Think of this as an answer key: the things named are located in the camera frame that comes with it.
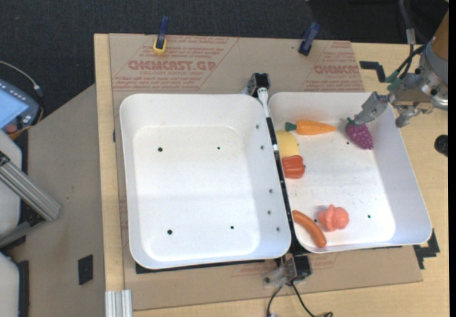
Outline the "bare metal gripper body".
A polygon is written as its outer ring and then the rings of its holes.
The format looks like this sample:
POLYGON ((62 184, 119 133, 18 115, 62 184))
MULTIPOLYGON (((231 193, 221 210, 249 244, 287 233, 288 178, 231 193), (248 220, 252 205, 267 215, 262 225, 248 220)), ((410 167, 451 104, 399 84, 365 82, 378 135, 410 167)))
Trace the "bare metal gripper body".
POLYGON ((395 106, 448 110, 447 84, 433 73, 407 73, 402 79, 396 78, 388 91, 388 99, 395 106))

